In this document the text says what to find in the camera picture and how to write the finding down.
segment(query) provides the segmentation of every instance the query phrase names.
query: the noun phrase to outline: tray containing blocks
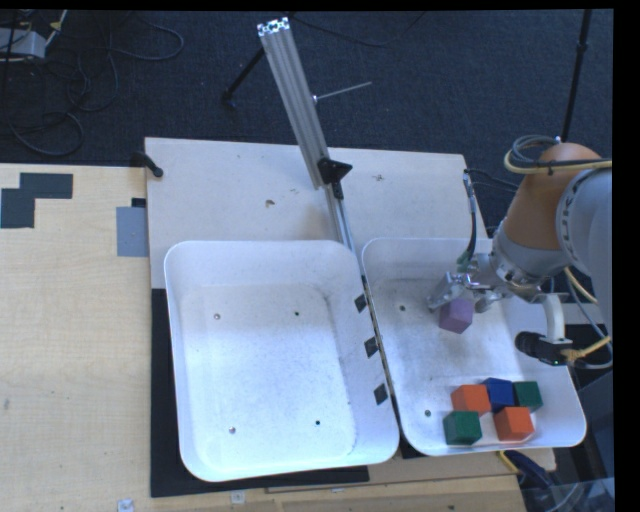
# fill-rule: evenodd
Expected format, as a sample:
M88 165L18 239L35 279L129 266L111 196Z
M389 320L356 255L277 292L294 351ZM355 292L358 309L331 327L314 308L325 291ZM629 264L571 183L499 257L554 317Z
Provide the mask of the tray containing blocks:
M430 311L465 239L379 238L362 264L407 442L426 455L574 446L586 421L566 367L519 352L521 331L546 332L541 305L514 297L473 312L471 292ZM490 252L491 240L476 250Z

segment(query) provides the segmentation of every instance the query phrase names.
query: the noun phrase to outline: orange block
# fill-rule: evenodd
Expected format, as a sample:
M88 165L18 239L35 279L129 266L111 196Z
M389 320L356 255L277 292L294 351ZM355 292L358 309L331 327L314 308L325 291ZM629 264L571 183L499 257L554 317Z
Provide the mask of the orange block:
M535 431L528 407L505 407L493 415L500 441L522 441Z
M451 393L451 403L456 411L476 411L480 416L491 411L484 384L463 384Z

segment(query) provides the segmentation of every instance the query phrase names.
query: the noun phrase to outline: empty white tray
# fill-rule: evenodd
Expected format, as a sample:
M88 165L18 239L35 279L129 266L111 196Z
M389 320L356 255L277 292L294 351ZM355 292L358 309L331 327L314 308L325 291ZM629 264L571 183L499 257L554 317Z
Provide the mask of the empty white tray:
M363 250L363 268L407 441L427 455L580 443L586 421L567 368L548 366L514 345L520 331L546 334L542 306L519 298L494 303L489 311L474 314L462 334L441 329L437 312L428 310L427 297L446 271L456 272L456 259L468 242L381 238ZM490 250L491 240L478 240L478 252ZM487 413L480 420L479 441L472 446L447 445L443 418L452 410L451 392L487 377L538 382L544 405L532 415L535 433L522 442L501 442L492 414Z
M192 474L227 481L393 456L399 429L380 353L366 350L373 325L345 246L187 241L164 265L180 454Z

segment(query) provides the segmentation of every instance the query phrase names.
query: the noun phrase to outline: block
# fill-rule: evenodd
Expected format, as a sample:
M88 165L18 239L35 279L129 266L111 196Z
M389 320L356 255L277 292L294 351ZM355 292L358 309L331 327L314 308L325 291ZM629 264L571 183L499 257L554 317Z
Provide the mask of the block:
M491 411L495 414L503 407L516 405L513 396L513 382L506 379L497 379L489 377L483 381L489 393L489 401L491 402Z
M451 403L456 411L476 411L480 416L491 411L484 384L462 384L451 393Z
M482 437L480 416L475 411L451 411L442 423L447 444L469 446Z
M530 412L540 409L543 405L540 388L535 380L514 382L513 394L515 405L528 407Z
M523 441L535 432L528 407L507 406L493 415L500 441Z
M467 299L453 299L440 308L438 327L462 334L473 321L473 303Z

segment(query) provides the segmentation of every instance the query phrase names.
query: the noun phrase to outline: purple block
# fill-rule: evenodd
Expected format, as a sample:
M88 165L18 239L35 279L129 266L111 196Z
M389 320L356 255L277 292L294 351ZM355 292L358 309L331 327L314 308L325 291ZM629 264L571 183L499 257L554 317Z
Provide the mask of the purple block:
M466 299L453 299L440 308L438 326L461 334L473 321L473 303Z

